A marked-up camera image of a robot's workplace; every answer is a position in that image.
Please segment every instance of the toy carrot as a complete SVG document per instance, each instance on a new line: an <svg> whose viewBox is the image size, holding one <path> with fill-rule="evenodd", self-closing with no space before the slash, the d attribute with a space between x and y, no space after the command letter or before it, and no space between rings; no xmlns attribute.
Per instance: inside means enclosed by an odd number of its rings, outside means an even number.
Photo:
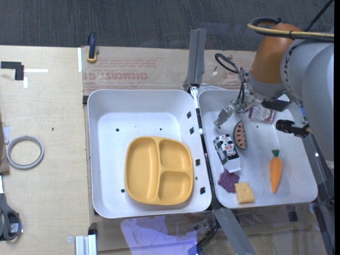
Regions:
<svg viewBox="0 0 340 255"><path fill-rule="evenodd" d="M272 150L274 157L270 160L270 180L271 180L271 190L276 193L278 184L281 178L282 172L282 161L278 157L280 150Z"/></svg>

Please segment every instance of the yellow clip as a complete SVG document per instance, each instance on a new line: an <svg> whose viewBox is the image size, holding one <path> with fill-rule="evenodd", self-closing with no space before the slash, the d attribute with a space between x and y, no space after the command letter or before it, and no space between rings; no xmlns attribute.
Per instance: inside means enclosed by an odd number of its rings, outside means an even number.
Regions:
<svg viewBox="0 0 340 255"><path fill-rule="evenodd" d="M90 58L90 50L87 50L87 56L86 59L89 63L93 63L97 60L97 52L95 51L95 56L94 58Z"/></svg>

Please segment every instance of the yellow plate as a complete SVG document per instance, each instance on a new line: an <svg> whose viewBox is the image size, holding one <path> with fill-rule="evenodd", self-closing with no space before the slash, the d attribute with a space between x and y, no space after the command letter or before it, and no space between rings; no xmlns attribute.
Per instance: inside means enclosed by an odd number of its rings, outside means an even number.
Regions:
<svg viewBox="0 0 340 255"><path fill-rule="evenodd" d="M180 204L192 191L190 151L173 139L156 136L134 139L127 149L124 174L126 191L138 202Z"/></svg>

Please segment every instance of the toy watermelon slice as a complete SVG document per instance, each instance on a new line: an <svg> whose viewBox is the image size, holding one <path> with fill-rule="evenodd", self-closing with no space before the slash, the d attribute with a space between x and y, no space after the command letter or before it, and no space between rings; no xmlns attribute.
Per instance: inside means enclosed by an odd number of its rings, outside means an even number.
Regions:
<svg viewBox="0 0 340 255"><path fill-rule="evenodd" d="M242 121L239 121L234 128L234 143L240 149L245 150L247 148L247 140L245 138L245 131Z"/></svg>

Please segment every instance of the black scissors handle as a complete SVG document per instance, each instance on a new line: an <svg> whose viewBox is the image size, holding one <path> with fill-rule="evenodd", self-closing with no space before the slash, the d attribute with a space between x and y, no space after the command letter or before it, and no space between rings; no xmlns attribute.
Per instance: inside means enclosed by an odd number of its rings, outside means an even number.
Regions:
<svg viewBox="0 0 340 255"><path fill-rule="evenodd" d="M18 231L11 232L11 224L15 223L18 224ZM0 237L3 236L6 240L13 240L18 236L20 230L19 214L7 205L5 194L0 193Z"/></svg>

